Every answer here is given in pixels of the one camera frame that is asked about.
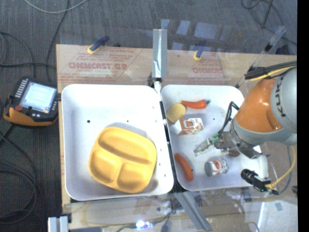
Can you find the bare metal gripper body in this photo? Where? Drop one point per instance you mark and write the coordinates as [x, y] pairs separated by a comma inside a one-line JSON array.
[[227, 141]]

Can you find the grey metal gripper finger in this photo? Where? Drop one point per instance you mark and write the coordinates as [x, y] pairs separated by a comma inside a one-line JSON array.
[[207, 142], [200, 150]]

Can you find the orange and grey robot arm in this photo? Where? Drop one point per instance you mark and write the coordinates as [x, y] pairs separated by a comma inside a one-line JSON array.
[[260, 107]]

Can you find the orange sausage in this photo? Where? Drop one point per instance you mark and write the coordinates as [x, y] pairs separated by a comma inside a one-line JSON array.
[[184, 165]]

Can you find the white plastic tray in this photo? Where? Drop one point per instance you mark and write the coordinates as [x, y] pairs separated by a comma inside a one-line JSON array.
[[82, 153], [217, 120]]

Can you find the white and orange carton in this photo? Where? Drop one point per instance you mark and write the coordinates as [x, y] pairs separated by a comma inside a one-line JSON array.
[[190, 126]]

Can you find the white and orange can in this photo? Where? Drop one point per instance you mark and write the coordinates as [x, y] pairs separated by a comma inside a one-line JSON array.
[[217, 167]]

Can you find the orange carrot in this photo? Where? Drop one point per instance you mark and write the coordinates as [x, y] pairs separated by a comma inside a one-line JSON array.
[[194, 104]]

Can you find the yellow biscuit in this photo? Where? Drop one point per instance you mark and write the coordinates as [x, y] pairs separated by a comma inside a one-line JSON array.
[[175, 112]]

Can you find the yellow divided plate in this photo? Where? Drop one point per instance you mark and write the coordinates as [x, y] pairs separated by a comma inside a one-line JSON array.
[[120, 158]]

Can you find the brown cardboard board, red print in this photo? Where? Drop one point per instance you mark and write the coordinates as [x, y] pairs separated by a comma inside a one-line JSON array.
[[101, 66]]

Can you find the black cylinder on white bracket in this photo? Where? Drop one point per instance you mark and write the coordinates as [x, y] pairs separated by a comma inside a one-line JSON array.
[[262, 163]]

